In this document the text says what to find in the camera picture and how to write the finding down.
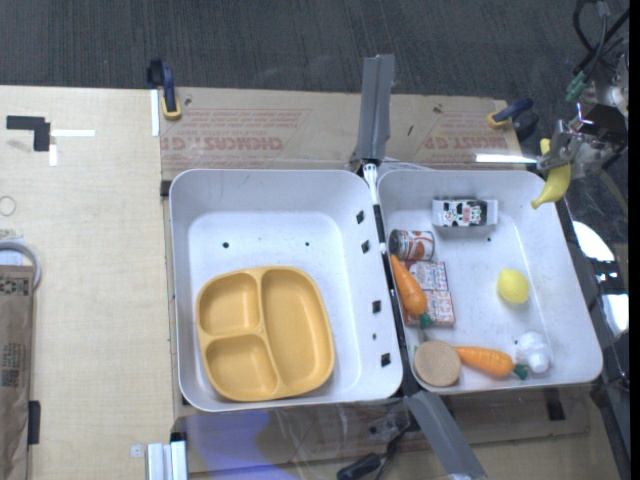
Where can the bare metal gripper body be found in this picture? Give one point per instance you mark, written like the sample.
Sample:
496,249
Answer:
607,120

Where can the yellow lemon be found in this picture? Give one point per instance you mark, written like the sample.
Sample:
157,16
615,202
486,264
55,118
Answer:
513,286

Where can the yellow divided plate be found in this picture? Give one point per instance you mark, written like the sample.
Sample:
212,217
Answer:
295,318

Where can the white mushroom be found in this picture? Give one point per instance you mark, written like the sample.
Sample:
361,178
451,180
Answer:
534,352

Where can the orange carrot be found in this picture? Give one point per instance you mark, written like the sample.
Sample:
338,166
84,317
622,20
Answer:
485,360
409,288

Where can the white plastic tray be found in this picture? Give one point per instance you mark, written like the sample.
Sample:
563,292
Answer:
280,193
550,268

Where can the round brown biscuit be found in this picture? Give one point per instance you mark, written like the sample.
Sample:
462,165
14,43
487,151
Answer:
437,363

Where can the white cow print carton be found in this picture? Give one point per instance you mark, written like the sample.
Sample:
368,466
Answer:
465,213

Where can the orange and white can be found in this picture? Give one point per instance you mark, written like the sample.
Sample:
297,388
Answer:
415,244

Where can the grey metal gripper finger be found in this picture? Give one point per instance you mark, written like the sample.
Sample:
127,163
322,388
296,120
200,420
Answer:
592,157
564,144

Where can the brown cardboard board red print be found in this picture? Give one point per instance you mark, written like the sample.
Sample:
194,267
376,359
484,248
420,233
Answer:
240,138

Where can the yellow banana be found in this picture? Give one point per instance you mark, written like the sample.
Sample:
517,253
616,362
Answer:
556,185

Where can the brown paper bag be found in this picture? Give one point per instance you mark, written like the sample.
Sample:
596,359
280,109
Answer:
15,368

